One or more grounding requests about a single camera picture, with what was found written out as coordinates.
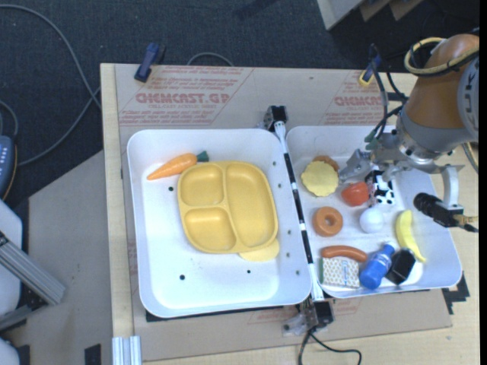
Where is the black block with thin wires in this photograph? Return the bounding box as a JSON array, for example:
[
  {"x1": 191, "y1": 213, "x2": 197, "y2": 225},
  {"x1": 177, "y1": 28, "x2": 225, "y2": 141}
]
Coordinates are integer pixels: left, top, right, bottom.
[
  {"x1": 263, "y1": 104, "x2": 288, "y2": 132},
  {"x1": 281, "y1": 300, "x2": 336, "y2": 337}
]

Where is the orange sausage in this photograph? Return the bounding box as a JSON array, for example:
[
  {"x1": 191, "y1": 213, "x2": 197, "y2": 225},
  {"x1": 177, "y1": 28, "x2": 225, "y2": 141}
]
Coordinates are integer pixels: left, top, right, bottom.
[{"x1": 320, "y1": 245, "x2": 369, "y2": 264}]

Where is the brown cardboard board red print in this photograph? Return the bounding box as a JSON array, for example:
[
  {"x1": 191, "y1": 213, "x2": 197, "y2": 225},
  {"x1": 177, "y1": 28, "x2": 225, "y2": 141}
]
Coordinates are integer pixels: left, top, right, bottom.
[{"x1": 113, "y1": 64, "x2": 454, "y2": 363}]

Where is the white ball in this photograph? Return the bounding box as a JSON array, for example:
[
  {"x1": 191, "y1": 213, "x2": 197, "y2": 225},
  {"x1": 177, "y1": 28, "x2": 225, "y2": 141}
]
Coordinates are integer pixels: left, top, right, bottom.
[{"x1": 358, "y1": 206, "x2": 386, "y2": 234}]

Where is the yellow round biscuit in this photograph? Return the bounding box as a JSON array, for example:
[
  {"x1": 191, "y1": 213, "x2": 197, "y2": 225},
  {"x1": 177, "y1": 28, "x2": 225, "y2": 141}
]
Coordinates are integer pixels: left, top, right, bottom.
[{"x1": 300, "y1": 160, "x2": 340, "y2": 198}]

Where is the patterned beige packet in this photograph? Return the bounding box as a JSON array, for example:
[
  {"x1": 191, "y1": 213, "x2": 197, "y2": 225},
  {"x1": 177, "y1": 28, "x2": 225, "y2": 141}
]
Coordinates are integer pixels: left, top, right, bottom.
[{"x1": 318, "y1": 256, "x2": 361, "y2": 290}]

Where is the black box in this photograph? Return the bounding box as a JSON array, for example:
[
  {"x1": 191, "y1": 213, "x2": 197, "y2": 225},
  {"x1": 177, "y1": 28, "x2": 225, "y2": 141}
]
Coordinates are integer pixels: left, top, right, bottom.
[{"x1": 384, "y1": 248, "x2": 417, "y2": 286}]

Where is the yellow divided plate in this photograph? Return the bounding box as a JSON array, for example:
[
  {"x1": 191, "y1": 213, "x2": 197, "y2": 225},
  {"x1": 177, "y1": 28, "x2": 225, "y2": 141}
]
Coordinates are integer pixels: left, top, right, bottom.
[{"x1": 177, "y1": 160, "x2": 280, "y2": 255}]

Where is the brown round biscuit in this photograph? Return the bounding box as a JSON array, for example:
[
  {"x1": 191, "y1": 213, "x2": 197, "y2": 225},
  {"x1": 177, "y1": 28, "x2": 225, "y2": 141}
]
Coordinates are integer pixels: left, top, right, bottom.
[{"x1": 312, "y1": 154, "x2": 340, "y2": 173}]

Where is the white plastic tray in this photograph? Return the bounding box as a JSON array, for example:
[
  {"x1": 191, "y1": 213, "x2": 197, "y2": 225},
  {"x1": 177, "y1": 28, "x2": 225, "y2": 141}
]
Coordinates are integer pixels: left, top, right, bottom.
[
  {"x1": 126, "y1": 128, "x2": 314, "y2": 319},
  {"x1": 285, "y1": 125, "x2": 463, "y2": 300}
]

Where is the orange carrot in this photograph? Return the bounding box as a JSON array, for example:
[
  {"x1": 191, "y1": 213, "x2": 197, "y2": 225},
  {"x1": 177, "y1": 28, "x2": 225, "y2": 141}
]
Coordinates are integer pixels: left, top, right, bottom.
[{"x1": 146, "y1": 150, "x2": 210, "y2": 182}]

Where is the black and white cow-print carton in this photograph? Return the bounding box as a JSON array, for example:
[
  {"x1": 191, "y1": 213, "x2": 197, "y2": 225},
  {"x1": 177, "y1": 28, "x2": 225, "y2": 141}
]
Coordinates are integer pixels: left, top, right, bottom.
[{"x1": 364, "y1": 170, "x2": 396, "y2": 207}]

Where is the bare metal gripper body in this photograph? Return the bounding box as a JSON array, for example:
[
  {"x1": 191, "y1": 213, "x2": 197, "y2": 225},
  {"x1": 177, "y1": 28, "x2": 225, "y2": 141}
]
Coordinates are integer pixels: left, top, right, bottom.
[{"x1": 370, "y1": 129, "x2": 457, "y2": 174}]

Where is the black cylinder on white bracket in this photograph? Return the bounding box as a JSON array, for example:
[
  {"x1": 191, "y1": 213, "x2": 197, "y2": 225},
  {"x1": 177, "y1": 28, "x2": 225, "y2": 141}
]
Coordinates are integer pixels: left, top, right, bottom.
[{"x1": 412, "y1": 163, "x2": 467, "y2": 228}]

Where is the blue bottle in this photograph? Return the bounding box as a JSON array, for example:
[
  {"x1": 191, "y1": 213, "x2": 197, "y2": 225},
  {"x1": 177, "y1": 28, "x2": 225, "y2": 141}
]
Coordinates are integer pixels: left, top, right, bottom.
[{"x1": 358, "y1": 243, "x2": 397, "y2": 290}]

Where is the orange doughnut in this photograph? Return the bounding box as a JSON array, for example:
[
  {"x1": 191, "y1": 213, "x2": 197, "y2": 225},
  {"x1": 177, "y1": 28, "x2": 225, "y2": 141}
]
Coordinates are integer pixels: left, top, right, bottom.
[{"x1": 312, "y1": 205, "x2": 345, "y2": 238}]

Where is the red-orange toy tomato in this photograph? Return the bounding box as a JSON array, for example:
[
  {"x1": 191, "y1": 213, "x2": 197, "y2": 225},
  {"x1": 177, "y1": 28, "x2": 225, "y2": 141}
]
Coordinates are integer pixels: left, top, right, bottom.
[{"x1": 340, "y1": 181, "x2": 371, "y2": 208}]

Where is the thin black and white rod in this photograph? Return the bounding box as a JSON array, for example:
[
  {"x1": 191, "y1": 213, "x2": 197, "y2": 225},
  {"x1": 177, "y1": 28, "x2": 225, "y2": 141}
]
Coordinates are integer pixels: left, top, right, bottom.
[{"x1": 274, "y1": 121, "x2": 325, "y2": 302}]

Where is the yellow banana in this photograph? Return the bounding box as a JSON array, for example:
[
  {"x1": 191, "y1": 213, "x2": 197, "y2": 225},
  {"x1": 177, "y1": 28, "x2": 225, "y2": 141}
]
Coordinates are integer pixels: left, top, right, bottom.
[{"x1": 394, "y1": 208, "x2": 428, "y2": 264}]

